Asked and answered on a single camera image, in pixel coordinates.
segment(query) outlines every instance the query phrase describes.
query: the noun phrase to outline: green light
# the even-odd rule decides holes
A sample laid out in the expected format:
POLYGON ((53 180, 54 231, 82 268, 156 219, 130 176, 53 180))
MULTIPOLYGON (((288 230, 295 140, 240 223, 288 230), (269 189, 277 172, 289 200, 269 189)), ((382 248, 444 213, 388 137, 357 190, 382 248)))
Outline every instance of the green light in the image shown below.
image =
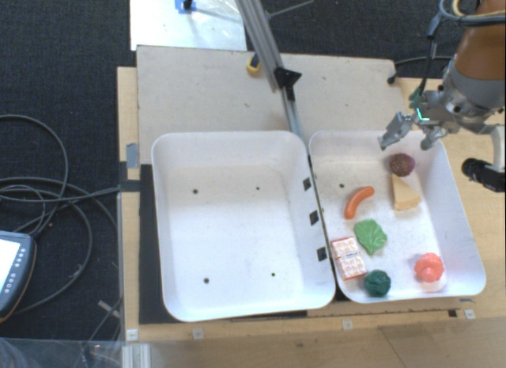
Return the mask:
POLYGON ((418 119, 419 120, 430 120, 430 118, 424 118, 422 115, 421 115, 421 112, 420 112, 420 108, 417 108, 417 114, 418 114, 418 119))

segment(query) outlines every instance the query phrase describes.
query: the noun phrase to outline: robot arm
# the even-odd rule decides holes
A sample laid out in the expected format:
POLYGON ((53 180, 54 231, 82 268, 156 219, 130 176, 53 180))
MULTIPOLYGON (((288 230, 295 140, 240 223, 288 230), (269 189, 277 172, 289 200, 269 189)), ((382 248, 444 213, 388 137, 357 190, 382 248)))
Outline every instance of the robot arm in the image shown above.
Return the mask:
POLYGON ((459 1, 453 1, 453 13, 448 13, 441 0, 436 17, 468 27, 444 72, 442 85, 437 91, 423 91, 423 83, 424 87, 410 97, 413 114, 398 112, 379 144, 384 150, 404 137, 414 124, 425 134, 423 150, 461 127, 477 135, 492 135, 494 163, 470 159, 464 163, 463 172, 487 188, 504 192, 504 125, 488 125, 485 121, 504 110, 506 0, 485 0, 470 16, 460 12, 459 1))

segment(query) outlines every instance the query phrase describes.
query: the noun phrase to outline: white tray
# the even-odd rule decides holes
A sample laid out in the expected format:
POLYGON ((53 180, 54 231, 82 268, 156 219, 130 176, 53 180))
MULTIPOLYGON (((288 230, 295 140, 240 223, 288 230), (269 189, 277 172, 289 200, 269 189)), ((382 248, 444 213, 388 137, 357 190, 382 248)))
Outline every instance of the white tray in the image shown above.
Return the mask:
POLYGON ((286 131, 153 145, 162 291, 182 321, 315 309, 335 292, 308 153, 286 131))
POLYGON ((369 256, 366 267, 384 270, 391 277, 391 290, 384 298, 368 296, 364 278, 338 284, 351 300, 360 303, 402 299, 458 297, 478 294, 485 287, 485 270, 455 186, 446 151, 440 142, 428 151, 420 149, 424 135, 411 131, 401 142, 381 151, 377 138, 383 131, 322 131, 312 137, 310 152, 315 183, 323 209, 329 241, 355 236, 356 222, 372 218, 387 234, 385 246, 369 256), (421 194, 420 205, 394 211, 388 158, 406 153, 416 161, 405 181, 421 194), (354 219, 344 218, 348 198, 358 188, 371 185, 373 197, 357 208, 354 219), (414 273, 418 257, 426 252, 441 256, 446 285, 427 292, 414 273))

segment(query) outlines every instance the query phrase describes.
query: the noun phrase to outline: black carpet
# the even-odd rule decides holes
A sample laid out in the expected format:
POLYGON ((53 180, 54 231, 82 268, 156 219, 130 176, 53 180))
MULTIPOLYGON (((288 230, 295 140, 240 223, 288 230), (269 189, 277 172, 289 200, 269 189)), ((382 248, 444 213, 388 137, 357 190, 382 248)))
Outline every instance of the black carpet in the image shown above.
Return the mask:
MULTIPOLYGON (((307 0, 262 0, 269 13, 307 0)), ((271 27, 281 51, 388 58, 423 55, 425 31, 439 0, 315 0, 275 17, 271 27)), ((62 138, 70 183, 88 192, 119 182, 115 69, 133 66, 129 0, 0 0, 0 115, 32 116, 62 138)), ((440 55, 454 52, 462 30, 441 29, 440 55)), ((433 69, 432 76, 439 75, 433 69)), ((420 66, 403 67, 420 76, 420 66)), ((62 178, 62 155, 51 137, 29 123, 0 121, 0 179, 62 178)), ((104 199, 115 212, 115 196, 104 199)), ((85 340, 105 312, 99 300, 118 299, 117 240, 92 203, 82 209, 93 228, 93 255, 79 280, 53 302, 12 316, 0 337, 85 340)), ((0 230, 38 215, 39 206, 0 202, 0 230)), ((84 222, 59 212, 39 239, 31 284, 20 308, 55 292, 79 270, 87 246, 84 222)), ((97 334, 109 340, 117 321, 97 334)))

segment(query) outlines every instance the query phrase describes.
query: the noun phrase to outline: toy food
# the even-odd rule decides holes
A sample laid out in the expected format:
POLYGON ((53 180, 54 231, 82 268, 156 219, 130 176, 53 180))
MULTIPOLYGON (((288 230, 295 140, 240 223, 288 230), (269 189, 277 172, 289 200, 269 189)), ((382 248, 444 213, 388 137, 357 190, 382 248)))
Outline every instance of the toy food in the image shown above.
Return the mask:
POLYGON ((414 170, 414 159, 404 153, 392 155, 389 164, 396 176, 408 176, 414 170))
POLYGON ((427 283, 439 281, 444 272, 443 261, 433 252, 424 254, 414 266, 417 277, 427 283))
POLYGON ((385 271, 374 270, 365 277, 365 289, 371 296, 385 296, 390 286, 391 279, 385 271))
POLYGON ((351 196, 351 198, 349 198, 348 203, 346 204, 345 218, 353 219, 355 217, 355 213, 357 212, 357 207, 359 203, 362 202, 364 199, 368 198, 369 196, 373 195, 374 195, 373 187, 364 187, 356 191, 351 196))
POLYGON ((339 274, 344 280, 356 278, 367 273, 365 262, 355 237, 346 237, 330 243, 339 274))
POLYGON ((405 211, 416 207, 421 202, 421 197, 406 182, 396 175, 392 175, 391 178, 394 209, 405 211))
POLYGON ((367 254, 372 256, 376 250, 382 248, 387 242, 387 235, 380 225, 372 219, 366 219, 355 225, 355 234, 358 242, 364 246, 367 254))

